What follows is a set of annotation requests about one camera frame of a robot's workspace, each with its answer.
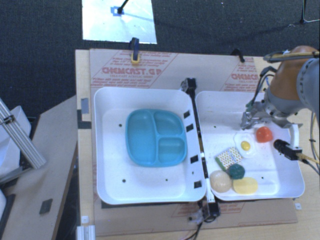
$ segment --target fried egg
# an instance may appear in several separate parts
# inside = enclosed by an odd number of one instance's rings
[[[244,158],[252,158],[256,153],[255,139],[252,134],[238,132],[233,137],[235,147]]]

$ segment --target yellow clip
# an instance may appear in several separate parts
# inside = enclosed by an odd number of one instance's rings
[[[134,60],[134,53],[131,53],[131,63],[138,64],[140,62],[140,54],[138,54],[137,60]]]

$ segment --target red tomato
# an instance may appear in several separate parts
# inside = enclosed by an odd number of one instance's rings
[[[262,126],[256,130],[255,136],[256,141],[260,143],[269,142],[274,138],[271,130],[266,126]]]

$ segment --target egg yolk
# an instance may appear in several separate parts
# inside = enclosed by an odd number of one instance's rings
[[[242,141],[241,142],[241,148],[244,151],[248,151],[251,148],[250,143],[248,141]]]

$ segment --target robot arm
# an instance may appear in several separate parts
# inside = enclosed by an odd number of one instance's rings
[[[297,53],[309,54],[309,57],[296,59],[297,57],[293,55]],[[247,110],[242,115],[243,130],[270,121],[283,128],[288,127],[291,123],[287,117],[303,108],[315,112],[319,123],[319,52],[316,53],[316,50],[309,46],[298,46],[286,56],[289,60],[287,58],[278,70],[268,67],[262,71],[261,79],[270,70],[276,74],[270,87],[265,91],[264,99],[255,101],[262,86],[259,82],[253,100],[247,104]]]

